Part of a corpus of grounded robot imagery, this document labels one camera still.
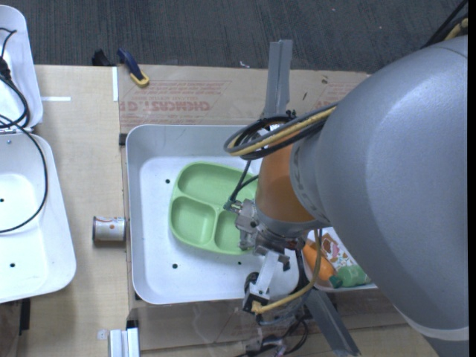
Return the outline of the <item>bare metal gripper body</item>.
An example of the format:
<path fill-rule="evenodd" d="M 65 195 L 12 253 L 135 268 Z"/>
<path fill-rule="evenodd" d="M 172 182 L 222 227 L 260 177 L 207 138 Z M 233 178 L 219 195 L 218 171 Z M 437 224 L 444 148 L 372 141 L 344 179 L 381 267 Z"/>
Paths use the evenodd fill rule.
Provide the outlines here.
<path fill-rule="evenodd" d="M 305 244 L 304 228 L 298 223 L 285 222 L 265 215 L 254 200 L 246 199 L 235 210 L 235 226 L 239 231 L 238 247 L 254 251 L 257 245 L 270 251 L 301 250 Z"/>

